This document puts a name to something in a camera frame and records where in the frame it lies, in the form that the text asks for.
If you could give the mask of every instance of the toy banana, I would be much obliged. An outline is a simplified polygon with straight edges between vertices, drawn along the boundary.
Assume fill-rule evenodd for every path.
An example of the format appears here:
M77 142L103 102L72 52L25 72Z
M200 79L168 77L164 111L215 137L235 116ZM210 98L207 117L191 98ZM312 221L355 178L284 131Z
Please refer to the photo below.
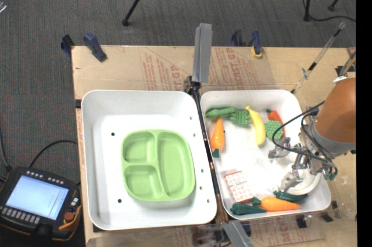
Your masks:
M265 124L258 112L252 110L249 106L246 106L245 109L249 112L253 126L255 127L256 144L260 146L265 142L266 139Z

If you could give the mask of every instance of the cable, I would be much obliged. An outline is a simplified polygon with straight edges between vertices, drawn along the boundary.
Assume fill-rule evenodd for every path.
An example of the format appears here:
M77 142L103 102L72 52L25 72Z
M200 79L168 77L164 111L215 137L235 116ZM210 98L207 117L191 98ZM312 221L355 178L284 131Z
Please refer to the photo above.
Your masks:
M3 183L5 183L5 181L6 181L6 177L3 176L3 175L0 175L0 181L3 182Z
M305 0L302 0L302 4L303 4L303 7L306 8L306 5L305 5ZM348 16L332 16L332 17L327 17L325 19L316 19L314 17L312 17L311 15L309 15L309 18L311 18L313 21L317 21L317 22L323 22L323 21L327 21L327 20L331 20L331 19L339 19L339 18L343 18L343 19L348 19L352 22L355 22L356 23L356 20L351 18L351 17L348 17Z
M309 158L313 158L313 159L317 159L317 160L320 160L322 162L325 162L327 164L329 164L330 166L334 167L334 164L330 161L328 161L327 159L324 159L324 158L321 158L321 157L318 157L318 156L315 156L314 154L309 154L309 153L305 153L305 152L302 152L300 151L299 149L296 149L296 148L287 148L286 146L283 146L283 145L280 145L276 142L275 140L275 135L279 132L279 130L281 130L282 128L284 128L284 126L288 125L290 122L293 122L294 120L296 120L297 118L300 118L301 116L305 115L305 114L308 114L308 113L311 113L313 110L317 109L319 106L321 106L322 104L324 103L324 101L318 103L316 106L306 110L305 112L297 115L296 117L292 118L291 120L287 121L286 123L284 123L282 126L280 126L278 129L276 129L273 133L273 136L271 137L271 140L272 142L275 144L275 146L278 146L284 150L287 150L287 151L290 151L290 152L294 152L294 153L297 153L297 154L300 154L300 155L303 155L303 156L307 156Z
M6 161L6 157L5 157L5 154L4 154L4 149L3 149L3 146L2 146L1 129L0 129L0 156L1 156L2 161L4 162L6 171L8 171L8 172L11 171L13 168Z
M31 167L35 161L39 158L39 156L47 149L49 149L51 146L55 145L55 144L58 144L60 142L71 142L72 144L76 144L77 145L77 142L75 141L71 141L69 139L60 139L58 141L55 141L55 142L52 142L50 143L49 145L45 146L44 148L42 148L37 154L36 156L34 157L33 161L31 161L30 165L28 167Z
M337 171L336 165L333 164L332 159L327 155L327 153L325 152L325 149L316 141L315 137L313 135L310 135L310 133L306 130L304 121L305 121L305 118L307 118L308 116L310 116L310 114L304 115L301 120L301 127L302 127L303 132L312 141L312 143L317 147L317 149L323 154L324 158L327 159L326 163L330 166L330 173L332 173L332 168Z

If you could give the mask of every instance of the small box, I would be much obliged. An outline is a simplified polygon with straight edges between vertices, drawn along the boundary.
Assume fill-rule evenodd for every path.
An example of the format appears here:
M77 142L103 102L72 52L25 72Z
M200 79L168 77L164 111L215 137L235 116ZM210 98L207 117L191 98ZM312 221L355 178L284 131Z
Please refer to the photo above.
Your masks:
M224 176L228 189L237 203L249 202L253 199L251 190L248 187L242 171L226 174Z

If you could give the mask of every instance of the orange carrot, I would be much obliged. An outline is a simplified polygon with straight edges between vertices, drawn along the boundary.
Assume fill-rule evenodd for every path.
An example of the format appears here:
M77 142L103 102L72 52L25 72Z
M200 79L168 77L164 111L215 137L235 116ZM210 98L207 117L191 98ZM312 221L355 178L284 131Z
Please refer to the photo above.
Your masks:
M261 205L266 211L287 211L287 210L296 210L300 209L301 206L297 203L292 203L285 201L283 199L275 198L273 196L267 196L262 200L258 198L253 198L253 205Z
M278 114L278 112L276 110L270 110L270 109L267 109L266 110L267 112L267 118L269 120L272 120L272 121L279 121L280 122L280 125L283 125L283 122ZM284 128L282 128L283 130L283 135L280 137L280 138L284 138L285 137L285 133L284 133Z
M225 133L223 130L222 118L217 119L216 125L213 130L212 137L210 138L210 146L214 149L212 155L214 157L220 157L219 150L223 147L225 143Z

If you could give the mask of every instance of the green plate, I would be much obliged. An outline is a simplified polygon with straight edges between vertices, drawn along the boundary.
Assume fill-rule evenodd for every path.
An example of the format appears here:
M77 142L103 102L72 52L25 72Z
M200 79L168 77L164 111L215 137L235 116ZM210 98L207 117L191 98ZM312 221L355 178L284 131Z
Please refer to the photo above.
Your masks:
M121 149L124 186L141 201L186 198L195 187L192 154L174 131L142 130L127 135Z

